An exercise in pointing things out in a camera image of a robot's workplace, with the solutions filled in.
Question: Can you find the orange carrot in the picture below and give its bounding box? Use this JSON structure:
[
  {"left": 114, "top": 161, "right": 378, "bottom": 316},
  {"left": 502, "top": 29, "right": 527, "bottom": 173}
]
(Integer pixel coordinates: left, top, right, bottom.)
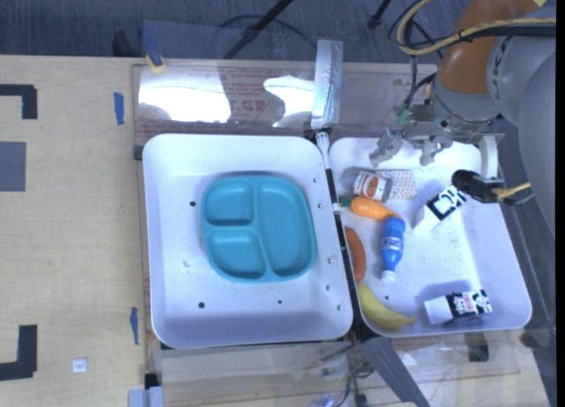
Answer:
[{"left": 338, "top": 195, "right": 401, "bottom": 222}]

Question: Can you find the white plastic tray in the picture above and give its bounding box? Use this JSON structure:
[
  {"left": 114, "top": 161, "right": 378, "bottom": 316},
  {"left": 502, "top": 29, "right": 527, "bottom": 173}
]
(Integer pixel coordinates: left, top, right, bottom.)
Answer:
[
  {"left": 141, "top": 132, "right": 355, "bottom": 350},
  {"left": 328, "top": 135, "right": 533, "bottom": 339}
]

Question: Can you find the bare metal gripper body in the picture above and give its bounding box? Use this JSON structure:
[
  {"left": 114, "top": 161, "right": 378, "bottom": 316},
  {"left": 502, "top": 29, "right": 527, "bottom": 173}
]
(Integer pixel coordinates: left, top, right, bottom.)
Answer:
[{"left": 400, "top": 103, "right": 507, "bottom": 147}]

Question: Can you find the white and orange can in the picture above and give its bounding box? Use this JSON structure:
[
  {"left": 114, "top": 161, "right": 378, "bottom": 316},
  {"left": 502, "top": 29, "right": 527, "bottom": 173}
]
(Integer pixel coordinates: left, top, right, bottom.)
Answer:
[{"left": 351, "top": 169, "right": 394, "bottom": 204}]

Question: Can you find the white carton with cow print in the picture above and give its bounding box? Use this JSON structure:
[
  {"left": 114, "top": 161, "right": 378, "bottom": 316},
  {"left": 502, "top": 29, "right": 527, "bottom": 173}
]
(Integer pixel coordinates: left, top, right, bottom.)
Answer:
[{"left": 423, "top": 288, "right": 493, "bottom": 327}]

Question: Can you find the blue bottle with white cap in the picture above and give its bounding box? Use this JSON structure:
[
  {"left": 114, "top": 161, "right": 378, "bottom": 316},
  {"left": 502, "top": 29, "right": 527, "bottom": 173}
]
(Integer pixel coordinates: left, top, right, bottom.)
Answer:
[{"left": 380, "top": 215, "right": 407, "bottom": 284}]

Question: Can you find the white carton with black print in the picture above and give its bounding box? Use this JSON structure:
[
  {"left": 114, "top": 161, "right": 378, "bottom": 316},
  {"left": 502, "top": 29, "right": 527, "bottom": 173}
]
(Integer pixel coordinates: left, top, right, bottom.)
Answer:
[{"left": 425, "top": 184, "right": 469, "bottom": 222}]

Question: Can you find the black cylinder on white bracket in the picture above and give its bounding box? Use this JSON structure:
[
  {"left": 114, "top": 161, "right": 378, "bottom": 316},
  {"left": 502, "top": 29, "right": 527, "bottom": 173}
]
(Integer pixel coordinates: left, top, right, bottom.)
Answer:
[{"left": 450, "top": 134, "right": 507, "bottom": 205}]

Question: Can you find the yellow banana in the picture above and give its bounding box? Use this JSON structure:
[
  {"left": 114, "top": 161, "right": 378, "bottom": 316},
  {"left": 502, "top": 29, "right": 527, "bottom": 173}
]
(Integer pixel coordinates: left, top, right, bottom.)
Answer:
[{"left": 356, "top": 282, "right": 418, "bottom": 332}]

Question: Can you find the orange-brown sausage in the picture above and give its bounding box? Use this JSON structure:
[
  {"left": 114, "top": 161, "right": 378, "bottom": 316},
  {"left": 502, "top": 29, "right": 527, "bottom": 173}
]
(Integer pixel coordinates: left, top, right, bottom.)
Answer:
[{"left": 343, "top": 226, "right": 368, "bottom": 283}]

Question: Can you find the blue divided plate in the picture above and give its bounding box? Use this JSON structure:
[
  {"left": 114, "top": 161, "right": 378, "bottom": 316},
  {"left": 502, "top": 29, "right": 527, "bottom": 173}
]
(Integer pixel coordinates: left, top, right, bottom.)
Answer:
[{"left": 200, "top": 175, "right": 318, "bottom": 284}]

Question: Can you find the white packet with red pattern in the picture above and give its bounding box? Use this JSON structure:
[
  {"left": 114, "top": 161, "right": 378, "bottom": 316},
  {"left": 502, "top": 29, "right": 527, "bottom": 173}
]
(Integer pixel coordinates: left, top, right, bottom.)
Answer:
[{"left": 375, "top": 169, "right": 418, "bottom": 200}]

